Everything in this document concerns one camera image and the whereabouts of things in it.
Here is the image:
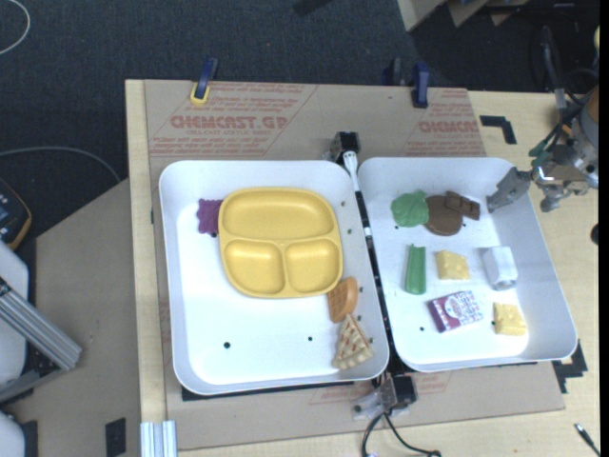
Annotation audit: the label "orange toy waffle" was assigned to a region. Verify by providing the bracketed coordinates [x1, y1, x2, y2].
[326, 276, 360, 325]

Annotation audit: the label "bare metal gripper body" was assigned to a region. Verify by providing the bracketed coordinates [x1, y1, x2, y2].
[530, 142, 600, 195]

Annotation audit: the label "brown toy chocolate bar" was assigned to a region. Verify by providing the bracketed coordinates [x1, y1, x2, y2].
[444, 190, 482, 221]

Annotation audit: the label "green toy celery stick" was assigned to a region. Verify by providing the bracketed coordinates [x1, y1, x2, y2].
[404, 244, 427, 296]

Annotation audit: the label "yellow toy cheese wedge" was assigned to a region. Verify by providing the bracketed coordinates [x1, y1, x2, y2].
[491, 302, 529, 337]
[435, 249, 472, 282]

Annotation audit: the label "thin black and white rod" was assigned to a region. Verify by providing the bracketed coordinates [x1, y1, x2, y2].
[343, 151, 397, 376]

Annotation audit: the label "tan toy pie slice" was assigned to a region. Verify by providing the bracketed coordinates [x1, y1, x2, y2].
[331, 313, 375, 370]

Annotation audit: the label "black pen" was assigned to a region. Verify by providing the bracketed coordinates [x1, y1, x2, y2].
[574, 423, 600, 457]

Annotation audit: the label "white plastic tray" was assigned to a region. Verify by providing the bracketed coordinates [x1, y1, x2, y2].
[356, 156, 580, 373]
[158, 159, 391, 396]

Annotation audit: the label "yellow divided plate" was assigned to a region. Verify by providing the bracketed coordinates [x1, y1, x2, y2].
[217, 187, 344, 300]

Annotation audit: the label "maroon and pink carton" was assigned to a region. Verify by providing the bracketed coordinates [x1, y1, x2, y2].
[426, 289, 485, 335]

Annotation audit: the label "purple toy grapes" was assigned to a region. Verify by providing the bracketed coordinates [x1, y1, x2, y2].
[195, 198, 226, 237]

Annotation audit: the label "brown cardboard board red print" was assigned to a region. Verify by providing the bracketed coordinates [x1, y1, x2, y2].
[142, 79, 567, 451]

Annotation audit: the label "brown round toy patty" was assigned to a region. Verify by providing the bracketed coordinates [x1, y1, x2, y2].
[422, 194, 465, 238]

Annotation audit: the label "green toy lettuce leaf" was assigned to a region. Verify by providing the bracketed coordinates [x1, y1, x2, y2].
[389, 189, 431, 229]

